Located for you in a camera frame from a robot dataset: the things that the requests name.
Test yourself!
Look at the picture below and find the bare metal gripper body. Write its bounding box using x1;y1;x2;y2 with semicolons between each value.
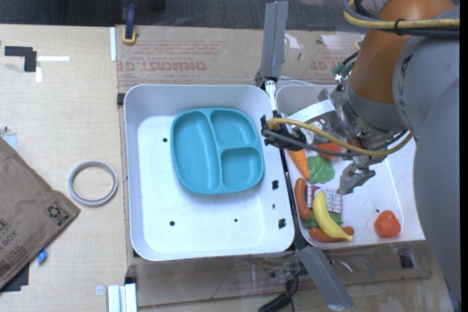
328;83;403;170

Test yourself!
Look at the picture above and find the white packet with red print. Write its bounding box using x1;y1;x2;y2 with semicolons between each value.
322;188;344;214

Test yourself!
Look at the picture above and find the green lettuce leaf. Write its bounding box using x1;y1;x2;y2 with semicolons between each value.
306;154;336;185

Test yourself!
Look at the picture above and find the white plastic tray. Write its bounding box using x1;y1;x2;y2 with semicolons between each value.
123;83;296;262
274;83;427;251

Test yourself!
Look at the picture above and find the orange toy fruit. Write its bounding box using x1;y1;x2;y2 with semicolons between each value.
315;142;344;160

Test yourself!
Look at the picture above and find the white and purple packet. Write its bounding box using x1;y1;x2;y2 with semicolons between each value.
305;184;323;210

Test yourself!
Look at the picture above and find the yellow banana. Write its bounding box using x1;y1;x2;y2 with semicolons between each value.
312;190;355;243

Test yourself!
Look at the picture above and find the red sausage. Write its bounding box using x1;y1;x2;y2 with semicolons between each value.
294;178;313;221

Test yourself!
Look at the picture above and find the orange carrot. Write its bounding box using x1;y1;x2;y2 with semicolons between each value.
288;148;312;180

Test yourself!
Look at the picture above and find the dark green toy vegetable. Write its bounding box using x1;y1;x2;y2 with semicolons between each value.
301;210;344;230

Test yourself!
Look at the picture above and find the white and red small can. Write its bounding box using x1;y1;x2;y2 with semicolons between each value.
302;119;325;144

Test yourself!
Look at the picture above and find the orange sausage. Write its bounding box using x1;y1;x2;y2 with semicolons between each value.
309;225;355;243

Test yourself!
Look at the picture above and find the blue divided plate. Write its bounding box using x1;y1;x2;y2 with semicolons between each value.
170;107;266;196

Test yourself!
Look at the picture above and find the brown cardboard board red print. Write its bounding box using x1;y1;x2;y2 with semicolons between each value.
115;24;433;308

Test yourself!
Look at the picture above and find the white tape roll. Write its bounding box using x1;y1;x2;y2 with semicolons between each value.
67;160;119;208

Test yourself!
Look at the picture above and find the brown paper bag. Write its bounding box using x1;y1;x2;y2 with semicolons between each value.
0;134;82;292

